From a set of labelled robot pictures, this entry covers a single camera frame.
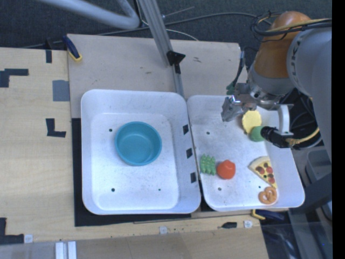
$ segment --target white tray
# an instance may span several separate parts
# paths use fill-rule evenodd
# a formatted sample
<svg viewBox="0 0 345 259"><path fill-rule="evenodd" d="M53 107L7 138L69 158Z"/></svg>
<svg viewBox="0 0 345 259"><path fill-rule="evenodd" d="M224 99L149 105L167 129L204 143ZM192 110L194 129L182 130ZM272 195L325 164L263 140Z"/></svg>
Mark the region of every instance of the white tray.
<svg viewBox="0 0 345 259"><path fill-rule="evenodd" d="M122 125L143 121L162 138L159 157L124 163ZM90 90L81 99L82 200L95 214L191 213L201 201L185 100L176 93Z"/></svg>
<svg viewBox="0 0 345 259"><path fill-rule="evenodd" d="M200 174L203 194L207 204L217 211L246 209L293 208L305 199L304 189L289 148L278 148L267 141L254 142L244 134L242 117L222 122L220 113L224 96L192 96L187 101L197 163L203 154L214 156L216 164L229 159L236 164L236 174L231 180L218 175ZM258 108L263 125L278 127L276 111ZM252 160L268 155L274 167L278 185L278 200L267 206L258 194L269 186L248 169Z"/></svg>

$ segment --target pretzel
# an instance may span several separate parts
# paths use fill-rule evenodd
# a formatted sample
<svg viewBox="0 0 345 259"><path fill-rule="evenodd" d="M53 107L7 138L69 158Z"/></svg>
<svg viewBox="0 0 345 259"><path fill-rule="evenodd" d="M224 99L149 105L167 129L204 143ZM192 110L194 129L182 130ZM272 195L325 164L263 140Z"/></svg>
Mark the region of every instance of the pretzel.
<svg viewBox="0 0 345 259"><path fill-rule="evenodd" d="M259 200L266 205L273 204L277 200L277 190L274 187L266 187L259 193Z"/></svg>

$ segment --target green round object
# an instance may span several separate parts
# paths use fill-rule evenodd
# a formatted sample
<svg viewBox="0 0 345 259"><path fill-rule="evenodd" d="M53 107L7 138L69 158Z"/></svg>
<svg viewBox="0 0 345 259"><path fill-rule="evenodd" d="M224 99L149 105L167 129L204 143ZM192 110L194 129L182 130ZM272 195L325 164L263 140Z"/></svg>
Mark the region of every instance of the green round object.
<svg viewBox="0 0 345 259"><path fill-rule="evenodd" d="M265 140L265 138L263 138L261 136L261 133L260 133L262 128L263 128L263 126L257 126L257 127L254 127L252 129L252 131L250 132L250 135L249 135L249 137L252 141L260 142L260 141Z"/></svg>

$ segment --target wooden table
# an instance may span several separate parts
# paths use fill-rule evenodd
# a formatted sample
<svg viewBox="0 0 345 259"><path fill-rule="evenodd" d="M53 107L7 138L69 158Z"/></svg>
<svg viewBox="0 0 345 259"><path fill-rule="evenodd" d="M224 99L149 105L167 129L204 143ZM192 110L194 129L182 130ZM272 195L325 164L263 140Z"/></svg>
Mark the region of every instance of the wooden table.
<svg viewBox="0 0 345 259"><path fill-rule="evenodd" d="M80 63L73 62L66 51L51 51L50 63L50 52L45 50L0 48L0 71L29 71L28 76L10 75L9 87L0 87L0 217L7 218L6 234L32 235L34 243L77 241L78 252L85 253L83 258L91 254L87 250L98 250L92 248L92 243L98 243L99 248L102 242L111 253L114 245L122 241L135 242L123 249L133 252L132 258L136 258L135 247L149 252L147 241L159 243L164 236L166 244L183 246L185 258L209 258L210 254L228 258L229 252L232 258L268 258L260 223L248 212L198 210L183 220L74 226L71 118L80 117L80 95L91 88L112 88L113 84L114 89L174 89L171 71L157 61L160 57L153 39L80 35L70 38L83 56ZM172 45L187 55L181 63L186 98L193 94L224 94L225 86L237 72L237 44L173 40ZM132 56L141 54L141 58L133 61L128 58L129 51L135 51ZM145 85L129 85L123 80L131 79L133 69L143 72ZM105 78L113 78L112 83ZM53 84L57 81L69 81L70 101L54 98ZM66 132L65 137L47 136L49 118L55 120L56 131ZM246 220L252 222L252 228L244 228ZM237 222L238 226L220 228L225 222ZM160 227L166 228L167 235L159 235ZM180 250L178 246L175 245L176 252Z"/></svg>

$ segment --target black hole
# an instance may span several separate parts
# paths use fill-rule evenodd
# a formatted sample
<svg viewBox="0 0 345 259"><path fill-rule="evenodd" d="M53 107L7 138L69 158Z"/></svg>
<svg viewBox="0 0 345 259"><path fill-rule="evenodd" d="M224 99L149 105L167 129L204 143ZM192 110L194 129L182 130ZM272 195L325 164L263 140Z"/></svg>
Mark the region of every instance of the black hole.
<svg viewBox="0 0 345 259"><path fill-rule="evenodd" d="M190 173L190 183L196 182L196 173Z"/></svg>
<svg viewBox="0 0 345 259"><path fill-rule="evenodd" d="M187 132L189 132L189 128L188 125L183 126L183 134L186 134Z"/></svg>
<svg viewBox="0 0 345 259"><path fill-rule="evenodd" d="M186 150L187 158L190 158L193 155L192 148Z"/></svg>

